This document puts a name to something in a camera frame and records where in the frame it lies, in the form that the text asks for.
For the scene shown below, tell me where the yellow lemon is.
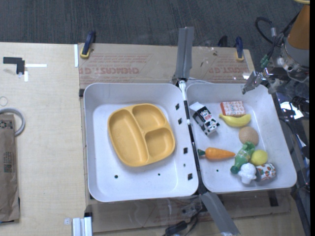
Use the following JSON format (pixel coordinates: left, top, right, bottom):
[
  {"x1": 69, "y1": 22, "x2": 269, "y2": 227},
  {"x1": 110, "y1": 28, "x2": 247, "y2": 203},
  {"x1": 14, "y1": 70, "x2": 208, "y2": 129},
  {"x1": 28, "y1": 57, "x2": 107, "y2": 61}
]
[{"x1": 250, "y1": 149, "x2": 269, "y2": 167}]

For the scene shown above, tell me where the green bottle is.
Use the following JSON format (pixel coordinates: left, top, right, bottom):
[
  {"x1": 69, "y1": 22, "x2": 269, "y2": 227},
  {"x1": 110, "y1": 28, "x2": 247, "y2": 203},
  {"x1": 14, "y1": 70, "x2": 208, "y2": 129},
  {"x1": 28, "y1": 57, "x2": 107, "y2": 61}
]
[{"x1": 230, "y1": 141, "x2": 256, "y2": 175}]

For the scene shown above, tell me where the orange and white carton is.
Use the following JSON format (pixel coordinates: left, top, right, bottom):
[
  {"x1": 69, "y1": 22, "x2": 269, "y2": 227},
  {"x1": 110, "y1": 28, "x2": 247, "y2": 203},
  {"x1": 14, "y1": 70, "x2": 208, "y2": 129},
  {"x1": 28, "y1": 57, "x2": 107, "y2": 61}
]
[{"x1": 220, "y1": 100, "x2": 247, "y2": 117}]

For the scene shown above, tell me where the tan round bread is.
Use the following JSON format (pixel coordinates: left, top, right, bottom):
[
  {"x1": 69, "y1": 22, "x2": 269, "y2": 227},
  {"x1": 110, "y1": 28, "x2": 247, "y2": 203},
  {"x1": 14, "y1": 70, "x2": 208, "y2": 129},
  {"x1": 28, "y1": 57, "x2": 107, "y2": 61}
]
[{"x1": 238, "y1": 126, "x2": 260, "y2": 147}]

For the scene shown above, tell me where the yellow banana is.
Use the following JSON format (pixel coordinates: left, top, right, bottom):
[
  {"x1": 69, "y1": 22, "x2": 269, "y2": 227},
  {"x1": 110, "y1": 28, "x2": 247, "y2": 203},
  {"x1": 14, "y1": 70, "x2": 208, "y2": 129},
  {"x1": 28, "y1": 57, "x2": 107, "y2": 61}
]
[{"x1": 219, "y1": 113, "x2": 252, "y2": 128}]

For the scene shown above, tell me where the brown paper bag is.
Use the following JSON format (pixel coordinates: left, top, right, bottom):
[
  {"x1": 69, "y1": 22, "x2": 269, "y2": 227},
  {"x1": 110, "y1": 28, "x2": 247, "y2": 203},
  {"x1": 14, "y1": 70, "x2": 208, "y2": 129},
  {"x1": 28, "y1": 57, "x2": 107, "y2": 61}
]
[{"x1": 0, "y1": 114, "x2": 21, "y2": 223}]

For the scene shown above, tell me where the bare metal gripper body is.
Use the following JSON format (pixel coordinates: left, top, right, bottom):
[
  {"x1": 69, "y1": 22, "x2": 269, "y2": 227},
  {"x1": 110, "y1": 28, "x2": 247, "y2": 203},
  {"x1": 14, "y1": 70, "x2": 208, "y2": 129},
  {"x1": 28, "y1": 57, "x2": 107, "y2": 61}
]
[{"x1": 262, "y1": 56, "x2": 310, "y2": 84}]

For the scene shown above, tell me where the brown cardboard board red print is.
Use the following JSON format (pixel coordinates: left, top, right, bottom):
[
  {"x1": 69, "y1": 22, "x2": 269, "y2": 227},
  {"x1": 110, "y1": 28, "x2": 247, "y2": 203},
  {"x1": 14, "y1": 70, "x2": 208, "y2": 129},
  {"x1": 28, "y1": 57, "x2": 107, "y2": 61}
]
[{"x1": 78, "y1": 42, "x2": 291, "y2": 233}]

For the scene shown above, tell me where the white plastic tray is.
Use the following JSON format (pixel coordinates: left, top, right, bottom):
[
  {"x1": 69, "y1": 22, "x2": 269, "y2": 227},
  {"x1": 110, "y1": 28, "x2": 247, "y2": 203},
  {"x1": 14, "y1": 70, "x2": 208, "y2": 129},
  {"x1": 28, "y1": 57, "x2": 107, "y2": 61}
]
[
  {"x1": 185, "y1": 82, "x2": 298, "y2": 194},
  {"x1": 83, "y1": 82, "x2": 199, "y2": 203}
]

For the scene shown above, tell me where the orange carrot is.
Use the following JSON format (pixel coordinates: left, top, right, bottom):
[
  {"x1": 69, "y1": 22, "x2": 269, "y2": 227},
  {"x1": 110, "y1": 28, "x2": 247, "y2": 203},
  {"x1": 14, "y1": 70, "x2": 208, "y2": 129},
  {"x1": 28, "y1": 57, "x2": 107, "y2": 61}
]
[{"x1": 197, "y1": 147, "x2": 236, "y2": 161}]

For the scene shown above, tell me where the cow print milk carton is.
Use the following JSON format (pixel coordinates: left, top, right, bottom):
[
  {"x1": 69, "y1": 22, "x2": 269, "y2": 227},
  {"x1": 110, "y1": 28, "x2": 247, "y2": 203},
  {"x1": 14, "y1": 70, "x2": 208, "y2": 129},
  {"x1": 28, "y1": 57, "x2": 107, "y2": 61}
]
[{"x1": 189, "y1": 101, "x2": 221, "y2": 137}]

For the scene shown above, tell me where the white can orange print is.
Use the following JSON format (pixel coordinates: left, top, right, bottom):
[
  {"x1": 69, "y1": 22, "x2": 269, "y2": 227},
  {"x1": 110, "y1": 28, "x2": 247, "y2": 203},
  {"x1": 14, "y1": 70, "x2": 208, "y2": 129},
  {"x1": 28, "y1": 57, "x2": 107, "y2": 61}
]
[{"x1": 255, "y1": 162, "x2": 277, "y2": 182}]

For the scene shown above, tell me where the white cauliflower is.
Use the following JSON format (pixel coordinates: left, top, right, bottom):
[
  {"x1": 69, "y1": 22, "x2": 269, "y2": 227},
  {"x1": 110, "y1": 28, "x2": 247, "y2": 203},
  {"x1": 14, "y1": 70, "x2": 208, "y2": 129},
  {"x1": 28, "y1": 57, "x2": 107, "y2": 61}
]
[{"x1": 237, "y1": 162, "x2": 257, "y2": 185}]

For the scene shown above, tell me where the yellow divided plate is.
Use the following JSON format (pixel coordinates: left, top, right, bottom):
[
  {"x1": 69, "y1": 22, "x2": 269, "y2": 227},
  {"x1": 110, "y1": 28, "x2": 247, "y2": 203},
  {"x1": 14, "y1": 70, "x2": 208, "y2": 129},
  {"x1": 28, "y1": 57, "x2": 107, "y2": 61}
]
[{"x1": 107, "y1": 103, "x2": 176, "y2": 168}]

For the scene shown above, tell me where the black cylinder on white bracket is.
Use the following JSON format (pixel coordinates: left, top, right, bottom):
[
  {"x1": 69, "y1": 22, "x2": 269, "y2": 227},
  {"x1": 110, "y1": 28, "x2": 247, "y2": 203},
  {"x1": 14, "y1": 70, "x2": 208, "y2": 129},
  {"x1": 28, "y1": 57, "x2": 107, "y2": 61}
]
[{"x1": 291, "y1": 95, "x2": 310, "y2": 114}]

